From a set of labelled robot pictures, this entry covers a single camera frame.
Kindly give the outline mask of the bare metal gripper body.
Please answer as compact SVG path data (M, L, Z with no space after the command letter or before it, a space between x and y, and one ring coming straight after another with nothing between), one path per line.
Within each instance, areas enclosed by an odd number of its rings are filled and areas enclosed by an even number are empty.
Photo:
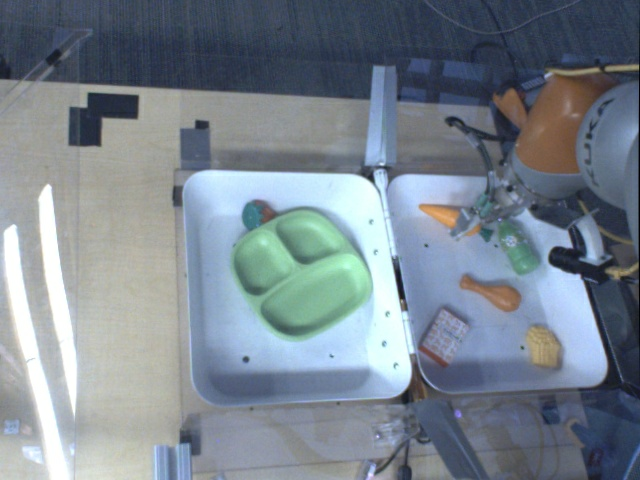
M471 215L483 224L517 216L533 204L533 194L516 183L501 182L481 193L471 206Z

